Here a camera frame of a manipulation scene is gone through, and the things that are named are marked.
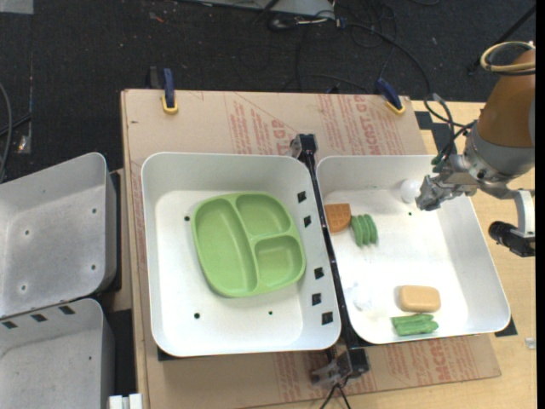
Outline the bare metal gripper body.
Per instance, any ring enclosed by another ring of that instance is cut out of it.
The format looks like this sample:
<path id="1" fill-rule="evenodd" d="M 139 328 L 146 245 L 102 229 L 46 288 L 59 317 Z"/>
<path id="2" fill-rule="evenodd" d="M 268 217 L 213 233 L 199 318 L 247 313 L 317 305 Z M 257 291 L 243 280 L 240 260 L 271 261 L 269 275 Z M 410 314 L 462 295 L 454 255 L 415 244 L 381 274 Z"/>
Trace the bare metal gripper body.
<path id="1" fill-rule="evenodd" d="M 435 198 L 455 198 L 484 191 L 490 165 L 475 154 L 444 154 L 434 164 L 433 172 L 432 195 Z"/>

